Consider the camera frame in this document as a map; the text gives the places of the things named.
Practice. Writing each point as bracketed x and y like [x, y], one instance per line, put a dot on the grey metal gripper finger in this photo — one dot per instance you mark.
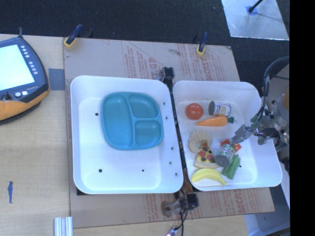
[241, 133]
[262, 139]

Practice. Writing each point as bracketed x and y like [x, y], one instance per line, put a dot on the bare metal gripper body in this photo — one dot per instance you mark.
[278, 126]

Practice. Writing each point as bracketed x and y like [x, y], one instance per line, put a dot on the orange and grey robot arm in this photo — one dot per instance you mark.
[287, 99]

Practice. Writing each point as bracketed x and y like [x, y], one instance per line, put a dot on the red orange packet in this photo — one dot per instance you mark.
[237, 146]

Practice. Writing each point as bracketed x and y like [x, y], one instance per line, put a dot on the white plastic tray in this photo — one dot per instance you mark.
[123, 171]
[258, 161]

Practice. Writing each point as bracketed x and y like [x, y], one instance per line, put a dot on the small can green label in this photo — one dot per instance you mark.
[225, 155]

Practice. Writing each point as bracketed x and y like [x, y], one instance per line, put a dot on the orange carrot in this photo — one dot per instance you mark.
[214, 122]

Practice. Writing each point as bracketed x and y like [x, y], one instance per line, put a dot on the small can white label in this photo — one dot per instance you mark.
[221, 109]

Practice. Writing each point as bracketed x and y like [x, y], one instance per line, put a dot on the pizza slice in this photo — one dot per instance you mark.
[205, 157]

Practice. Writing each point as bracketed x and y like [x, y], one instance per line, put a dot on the red tomato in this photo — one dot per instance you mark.
[194, 111]

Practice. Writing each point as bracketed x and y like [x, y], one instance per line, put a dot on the yellow banana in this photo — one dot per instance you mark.
[208, 174]

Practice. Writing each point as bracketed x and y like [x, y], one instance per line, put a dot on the thin black and white rod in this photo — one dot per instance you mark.
[177, 134]

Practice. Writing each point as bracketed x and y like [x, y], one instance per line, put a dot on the blue divided plate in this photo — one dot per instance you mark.
[118, 122]

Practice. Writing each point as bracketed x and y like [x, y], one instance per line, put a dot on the brown cardboard board red print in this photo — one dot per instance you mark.
[110, 58]

